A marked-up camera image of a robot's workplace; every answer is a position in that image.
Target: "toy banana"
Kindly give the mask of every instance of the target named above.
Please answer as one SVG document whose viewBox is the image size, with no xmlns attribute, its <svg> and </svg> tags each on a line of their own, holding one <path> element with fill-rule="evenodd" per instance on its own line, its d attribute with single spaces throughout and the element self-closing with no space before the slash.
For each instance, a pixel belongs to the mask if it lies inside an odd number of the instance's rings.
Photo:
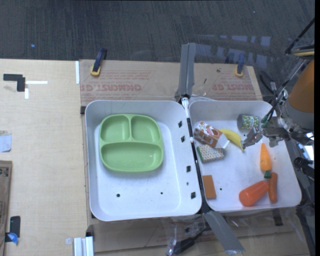
<svg viewBox="0 0 320 256">
<path fill-rule="evenodd" d="M 238 133 L 230 129 L 219 129 L 219 131 L 222 132 L 229 141 L 240 147 L 242 151 L 244 150 L 241 144 L 241 136 Z"/>
</svg>

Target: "white paper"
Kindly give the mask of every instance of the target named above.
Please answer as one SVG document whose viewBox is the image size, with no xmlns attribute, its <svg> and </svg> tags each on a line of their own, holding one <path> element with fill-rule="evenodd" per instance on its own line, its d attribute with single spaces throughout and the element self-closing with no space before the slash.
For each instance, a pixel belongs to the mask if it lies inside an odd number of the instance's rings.
<svg viewBox="0 0 320 256">
<path fill-rule="evenodd" d="M 12 135 L 7 131 L 0 130 L 0 153 L 11 150 Z"/>
</svg>

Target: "orange carrot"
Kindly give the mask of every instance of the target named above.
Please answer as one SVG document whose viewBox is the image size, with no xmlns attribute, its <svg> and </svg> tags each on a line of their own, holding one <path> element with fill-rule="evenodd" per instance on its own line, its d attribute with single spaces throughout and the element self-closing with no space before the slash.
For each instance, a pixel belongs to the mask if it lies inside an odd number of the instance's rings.
<svg viewBox="0 0 320 256">
<path fill-rule="evenodd" d="M 271 178 L 269 180 L 269 191 L 268 191 L 271 203 L 275 203 L 278 201 L 277 182 L 278 182 L 278 174 L 276 174 L 275 172 L 272 172 Z"/>
<path fill-rule="evenodd" d="M 265 179 L 271 178 L 271 175 L 270 175 L 271 168 L 272 168 L 271 157 L 267 150 L 266 144 L 262 143 L 261 149 L 260 149 L 260 169 L 264 172 Z"/>
<path fill-rule="evenodd" d="M 269 184 L 261 180 L 247 188 L 243 189 L 239 193 L 239 199 L 244 206 L 252 206 L 257 202 L 265 193 L 268 192 Z"/>
</svg>

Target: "white tray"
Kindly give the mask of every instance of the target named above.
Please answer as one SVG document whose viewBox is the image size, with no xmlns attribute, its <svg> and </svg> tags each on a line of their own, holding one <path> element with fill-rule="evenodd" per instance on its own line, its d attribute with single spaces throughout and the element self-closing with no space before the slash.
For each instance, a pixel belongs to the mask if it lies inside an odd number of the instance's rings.
<svg viewBox="0 0 320 256">
<path fill-rule="evenodd" d="M 109 115 L 124 113 L 147 115 L 157 121 L 164 146 L 163 162 L 157 169 L 115 172 L 101 162 L 100 123 Z M 189 216 L 199 211 L 202 204 L 199 181 L 186 114 L 180 104 L 169 100 L 97 100 L 86 107 L 85 124 L 90 209 L 96 218 L 120 221 Z"/>
<path fill-rule="evenodd" d="M 200 121 L 217 128 L 230 129 L 243 137 L 248 131 L 239 130 L 237 117 L 239 114 L 258 116 L 260 119 L 271 109 L 264 101 L 195 101 L 189 106 L 192 127 Z M 276 203 L 270 203 L 265 194 L 256 204 L 245 207 L 239 201 L 239 192 L 263 180 L 260 170 L 260 147 L 264 142 L 272 160 L 272 171 L 278 174 Z M 195 146 L 202 145 L 195 140 Z M 227 213 L 247 210 L 294 207 L 301 201 L 301 189 L 297 181 L 286 143 L 280 141 L 275 147 L 269 147 L 269 139 L 263 137 L 255 145 L 247 147 L 244 152 L 229 143 L 224 149 L 223 159 L 202 163 L 199 166 L 202 175 L 212 175 L 216 191 L 215 199 L 207 199 L 208 205 L 215 211 Z"/>
</svg>

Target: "green divided plate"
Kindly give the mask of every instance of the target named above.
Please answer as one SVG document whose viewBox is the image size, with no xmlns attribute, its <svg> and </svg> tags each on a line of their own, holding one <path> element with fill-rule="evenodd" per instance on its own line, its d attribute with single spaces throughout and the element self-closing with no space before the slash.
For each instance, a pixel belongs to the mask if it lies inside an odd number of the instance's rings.
<svg viewBox="0 0 320 256">
<path fill-rule="evenodd" d="M 146 172 L 164 159 L 157 122 L 141 114 L 112 114 L 99 129 L 99 154 L 105 167 L 118 172 Z"/>
</svg>

